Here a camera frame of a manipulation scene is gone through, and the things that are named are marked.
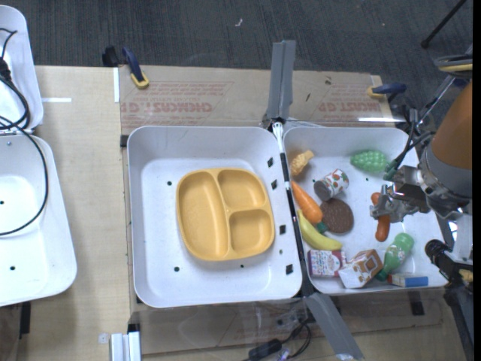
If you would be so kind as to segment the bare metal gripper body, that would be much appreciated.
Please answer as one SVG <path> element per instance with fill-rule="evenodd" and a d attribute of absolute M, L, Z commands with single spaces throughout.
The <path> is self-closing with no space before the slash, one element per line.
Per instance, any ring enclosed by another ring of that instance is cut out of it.
<path fill-rule="evenodd" d="M 392 198 L 400 201 L 410 213 L 428 213 L 426 195 L 419 181 L 420 170 L 403 165 L 394 174 L 392 181 Z"/>

